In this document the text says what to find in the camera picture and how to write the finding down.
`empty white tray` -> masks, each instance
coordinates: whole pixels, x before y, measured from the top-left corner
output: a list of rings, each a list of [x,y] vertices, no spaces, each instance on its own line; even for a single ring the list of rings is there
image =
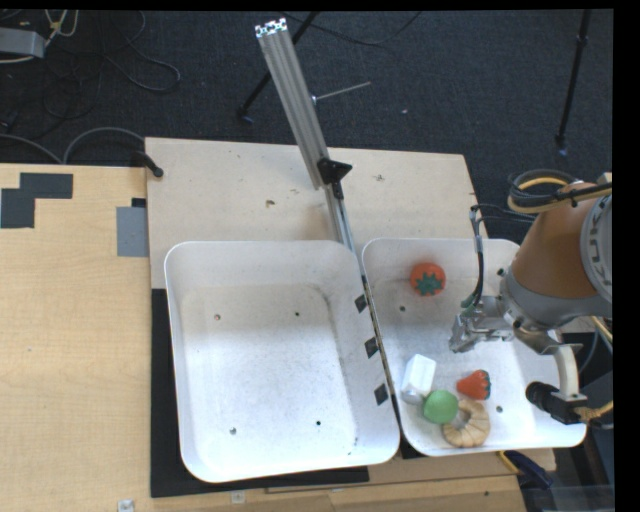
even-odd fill
[[[184,242],[168,252],[165,277],[180,450],[194,476],[228,482],[396,453],[384,366],[345,246]]]
[[[497,295],[497,271],[507,268],[518,246],[507,240],[483,240],[484,294]],[[416,263],[431,261],[445,270],[444,291],[420,296],[409,284]],[[491,433],[476,448],[447,443],[440,425],[430,423],[421,407],[398,396],[401,428],[407,441],[431,456],[525,448],[570,447],[582,442],[583,424],[564,425],[532,405],[525,389],[532,381],[559,385],[552,356],[540,356],[519,341],[480,342],[465,353],[453,353],[448,341],[460,302],[469,296],[478,278],[478,258],[471,239],[376,239],[363,249],[363,266],[382,337],[393,386],[399,392],[405,368],[415,354],[436,361],[432,389],[456,391],[456,381],[484,369],[491,378],[491,395],[483,403]]]

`tomato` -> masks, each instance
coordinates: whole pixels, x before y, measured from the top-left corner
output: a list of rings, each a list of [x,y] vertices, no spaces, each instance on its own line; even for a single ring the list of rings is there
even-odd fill
[[[433,296],[444,290],[447,276],[444,269],[437,263],[424,262],[413,267],[409,282],[419,295]]]

